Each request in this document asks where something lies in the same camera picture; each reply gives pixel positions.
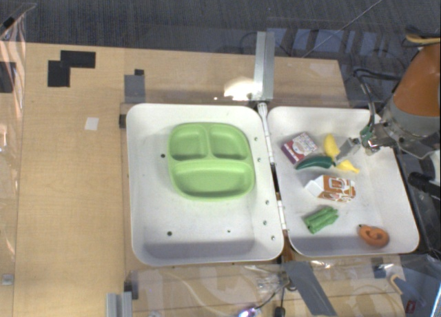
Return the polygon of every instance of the gray bracket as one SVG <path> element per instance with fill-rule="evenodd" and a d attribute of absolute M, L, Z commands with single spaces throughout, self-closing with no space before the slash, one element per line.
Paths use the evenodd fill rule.
<path fill-rule="evenodd" d="M 254 101 L 269 101 L 274 95 L 274 49 L 276 39 L 273 32 L 257 32 L 256 62 L 254 64 Z"/>
<path fill-rule="evenodd" d="M 107 294 L 105 312 L 105 317 L 132 317 L 132 293 Z"/>

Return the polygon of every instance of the green plate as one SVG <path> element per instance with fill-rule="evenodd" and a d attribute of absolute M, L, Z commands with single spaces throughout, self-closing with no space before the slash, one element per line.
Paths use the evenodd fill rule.
<path fill-rule="evenodd" d="M 254 187 L 247 137 L 224 123 L 184 123 L 168 140 L 169 174 L 175 190 L 191 199 L 231 199 Z"/>

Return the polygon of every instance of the toy sink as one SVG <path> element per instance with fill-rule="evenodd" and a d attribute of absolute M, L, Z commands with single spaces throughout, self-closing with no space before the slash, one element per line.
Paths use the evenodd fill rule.
<path fill-rule="evenodd" d="M 191 199 L 244 197 L 254 186 L 254 165 L 247 137 L 222 123 L 176 126 L 168 140 L 172 185 Z"/>
<path fill-rule="evenodd" d="M 357 137 L 368 110 L 277 107 L 268 115 L 283 205 L 279 208 L 262 120 L 250 108 L 138 104 L 127 113 L 132 248 L 155 266 L 271 260 L 283 230 L 304 256 L 412 252 L 419 241 L 393 151 L 351 158 L 359 174 L 312 167 L 295 170 L 281 145 L 307 132 L 319 145 L 327 133 L 341 144 Z M 305 185 L 321 174 L 350 178 L 357 196 L 337 203 Z M 338 209 L 331 226 L 311 234 L 302 219 L 323 205 Z M 357 235 L 359 224 L 384 228 L 379 249 Z"/>

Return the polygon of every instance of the yellow banana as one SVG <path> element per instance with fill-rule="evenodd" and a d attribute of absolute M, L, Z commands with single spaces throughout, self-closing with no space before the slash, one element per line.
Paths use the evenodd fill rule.
<path fill-rule="evenodd" d="M 325 141 L 323 142 L 323 148 L 325 149 L 325 153 L 327 156 L 330 156 L 332 160 L 335 160 L 336 156 L 340 153 L 340 149 L 337 146 L 336 139 L 332 134 L 327 134 L 325 137 Z M 360 172 L 360 169 L 357 169 L 349 160 L 342 161 L 337 166 L 337 169 L 340 170 L 349 170 L 353 171 L 356 174 Z"/>

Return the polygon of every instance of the white tray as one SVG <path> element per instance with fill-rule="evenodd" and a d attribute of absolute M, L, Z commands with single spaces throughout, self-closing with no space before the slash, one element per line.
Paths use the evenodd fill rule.
<path fill-rule="evenodd" d="M 179 196 L 168 169 L 167 140 L 181 123 L 228 123 L 248 138 L 256 185 L 246 196 L 195 201 Z M 127 114 L 132 247 L 155 266 L 271 260 L 283 233 L 259 115 L 241 106 L 139 104 Z"/>
<path fill-rule="evenodd" d="M 326 134 L 334 134 L 340 145 L 347 137 L 357 137 L 368 119 L 367 110 L 351 109 L 279 107 L 269 113 L 271 145 L 289 239 L 302 255 L 400 254 L 412 252 L 418 246 L 418 229 L 393 150 L 383 148 L 373 156 L 359 150 L 351 158 L 352 163 L 361 169 L 355 174 L 336 168 L 295 170 L 280 149 L 292 136 L 307 132 L 319 145 L 318 152 L 322 152 Z M 357 191 L 355 199 L 349 203 L 335 203 L 315 198 L 304 186 L 321 174 L 353 179 Z M 333 225 L 312 235 L 302 219 L 325 205 L 338 209 L 340 217 Z M 381 249 L 368 246 L 357 235 L 359 224 L 384 228 L 390 235 L 389 244 Z"/>

